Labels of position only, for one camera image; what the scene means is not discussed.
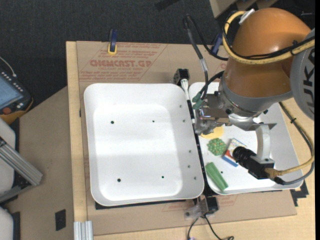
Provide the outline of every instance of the wooden table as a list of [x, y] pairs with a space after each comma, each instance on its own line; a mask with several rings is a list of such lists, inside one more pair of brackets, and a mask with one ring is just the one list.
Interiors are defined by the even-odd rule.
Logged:
[[[73, 209], [74, 221], [85, 222], [88, 220], [86, 206], [85, 172], [83, 160], [83, 136], [79, 110], [81, 107], [79, 94], [79, 78], [77, 63], [77, 43], [66, 42], [68, 98], [69, 98], [69, 121], [70, 121], [70, 144], [73, 185]], [[293, 99], [284, 103], [290, 112], [298, 118], [299, 123], [314, 141], [314, 121], [310, 120], [299, 109]], [[304, 140], [286, 121], [294, 149], [300, 163], [310, 158], [310, 152]], [[307, 198], [298, 200], [297, 215], [289, 217], [264, 218], [257, 220], [218, 223], [212, 225], [218, 236], [225, 238], [234, 236], [236, 240], [313, 240], [315, 239], [315, 174], [314, 172], [305, 180], [309, 191]], [[147, 230], [130, 233], [108, 234], [95, 236], [95, 240], [185, 240], [187, 227]], [[215, 239], [207, 225], [197, 225], [192, 228], [192, 236], [197, 240]]]

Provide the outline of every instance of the emergency stop button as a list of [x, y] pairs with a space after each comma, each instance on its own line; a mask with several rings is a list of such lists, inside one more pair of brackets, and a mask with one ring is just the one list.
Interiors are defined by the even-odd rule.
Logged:
[[11, 108], [10, 107], [5, 107], [2, 110], [2, 112], [3, 112], [4, 115], [9, 115], [11, 113]]

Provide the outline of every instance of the dark floor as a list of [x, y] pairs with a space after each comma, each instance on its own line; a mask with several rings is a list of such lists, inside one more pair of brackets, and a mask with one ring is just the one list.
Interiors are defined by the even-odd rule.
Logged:
[[[188, 44], [182, 24], [188, 13], [210, 42], [228, 13], [215, 19], [209, 0], [178, 0], [160, 9], [163, 1], [0, 0], [0, 56], [37, 106], [67, 85], [66, 41], [106, 41], [114, 28], [120, 42]], [[315, 27], [315, 0], [279, 0], [273, 6]], [[0, 67], [6, 65], [0, 61]]]

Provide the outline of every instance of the cardboard sheet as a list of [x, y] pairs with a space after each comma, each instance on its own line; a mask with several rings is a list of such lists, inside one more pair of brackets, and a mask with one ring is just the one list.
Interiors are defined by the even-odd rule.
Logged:
[[[96, 209], [90, 191], [90, 168], [83, 93], [93, 83], [170, 83], [177, 69], [188, 69], [189, 84], [203, 82], [198, 57], [191, 45], [162, 43], [117, 43], [117, 54], [110, 55], [107, 42], [77, 41], [77, 62], [81, 98], [81, 121], [84, 152], [85, 187], [88, 220], [93, 234], [107, 235], [189, 226], [185, 211], [193, 200], [158, 204]], [[210, 56], [199, 45], [212, 76], [226, 67], [225, 61]], [[226, 57], [223, 47], [219, 55]], [[296, 215], [289, 190], [236, 195], [218, 195], [219, 211], [210, 221], [234, 222]]]

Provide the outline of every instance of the blue clamp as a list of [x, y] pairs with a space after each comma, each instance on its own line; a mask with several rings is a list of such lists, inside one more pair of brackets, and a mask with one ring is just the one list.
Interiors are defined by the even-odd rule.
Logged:
[[221, 44], [222, 44], [222, 34], [219, 33], [215, 39], [214, 45], [211, 49], [211, 52], [213, 52], [215, 55], [217, 55]]
[[111, 55], [114, 55], [117, 53], [117, 30], [116, 29], [111, 29], [110, 34], [109, 34], [109, 45], [108, 45], [108, 53]]

